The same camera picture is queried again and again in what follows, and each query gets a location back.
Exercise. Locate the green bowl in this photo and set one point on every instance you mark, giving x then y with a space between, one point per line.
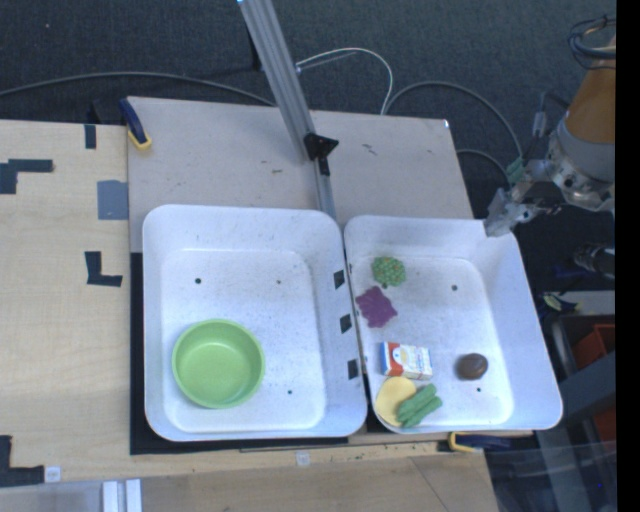
218 364

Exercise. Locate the yellow round toy slice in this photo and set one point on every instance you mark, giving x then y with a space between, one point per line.
392 395

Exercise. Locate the brown round toy biscuit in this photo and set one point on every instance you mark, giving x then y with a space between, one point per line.
471 366

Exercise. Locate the white plastic tray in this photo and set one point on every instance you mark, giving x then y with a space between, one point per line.
450 320
280 310

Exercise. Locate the purple toy grapes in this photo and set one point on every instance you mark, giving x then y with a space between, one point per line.
376 307

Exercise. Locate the green toy beans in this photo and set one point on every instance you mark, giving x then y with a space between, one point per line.
420 406

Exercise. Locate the black cylinder on white bracket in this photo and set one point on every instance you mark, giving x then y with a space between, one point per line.
595 259

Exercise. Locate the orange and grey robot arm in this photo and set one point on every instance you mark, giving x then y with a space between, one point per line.
595 105

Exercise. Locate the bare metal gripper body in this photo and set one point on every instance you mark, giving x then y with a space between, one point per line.
575 182

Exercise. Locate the white and red carton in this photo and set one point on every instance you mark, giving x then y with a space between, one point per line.
406 361

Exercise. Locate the green toy grapes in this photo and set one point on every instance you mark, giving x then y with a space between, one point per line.
388 271

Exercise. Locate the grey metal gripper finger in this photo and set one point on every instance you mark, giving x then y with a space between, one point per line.
526 212
500 215

